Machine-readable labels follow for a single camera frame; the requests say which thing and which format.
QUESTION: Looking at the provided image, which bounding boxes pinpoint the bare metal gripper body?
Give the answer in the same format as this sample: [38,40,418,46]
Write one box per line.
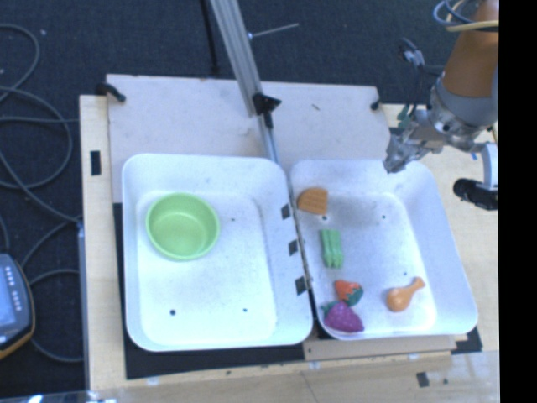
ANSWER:
[403,107,479,154]

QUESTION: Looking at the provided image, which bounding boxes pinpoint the orange biscuit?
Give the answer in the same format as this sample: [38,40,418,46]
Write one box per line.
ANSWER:
[296,186,330,216]

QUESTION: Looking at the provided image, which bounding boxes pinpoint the white plastic tray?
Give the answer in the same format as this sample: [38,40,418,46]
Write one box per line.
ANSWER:
[288,158,480,342]
[121,153,315,353]

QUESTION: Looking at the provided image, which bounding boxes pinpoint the green bean bundle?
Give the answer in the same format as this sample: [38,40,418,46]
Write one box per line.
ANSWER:
[319,228,345,270]

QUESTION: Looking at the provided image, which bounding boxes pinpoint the thin black and white rod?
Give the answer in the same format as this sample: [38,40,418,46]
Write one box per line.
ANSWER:
[259,113,315,298]

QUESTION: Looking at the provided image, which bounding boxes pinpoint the black block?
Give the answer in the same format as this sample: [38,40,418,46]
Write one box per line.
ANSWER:
[251,92,283,128]

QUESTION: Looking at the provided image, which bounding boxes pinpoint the red strawberry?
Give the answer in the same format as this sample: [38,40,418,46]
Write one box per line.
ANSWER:
[333,279,365,308]

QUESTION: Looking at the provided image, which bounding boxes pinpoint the orange chicken drumstick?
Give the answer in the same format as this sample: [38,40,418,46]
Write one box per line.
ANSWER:
[385,276,427,314]

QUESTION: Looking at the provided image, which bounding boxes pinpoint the purple grapes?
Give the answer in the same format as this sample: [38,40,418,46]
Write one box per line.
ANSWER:
[321,300,366,335]

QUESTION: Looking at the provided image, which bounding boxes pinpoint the pale flat board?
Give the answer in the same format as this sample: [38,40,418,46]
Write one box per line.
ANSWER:
[104,73,393,204]

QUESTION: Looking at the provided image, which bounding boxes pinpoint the green bowl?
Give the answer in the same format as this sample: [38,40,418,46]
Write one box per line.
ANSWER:
[144,191,222,263]

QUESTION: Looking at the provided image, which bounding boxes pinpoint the black cylinder on white bracket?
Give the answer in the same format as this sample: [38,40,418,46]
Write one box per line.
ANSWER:
[452,141,500,212]

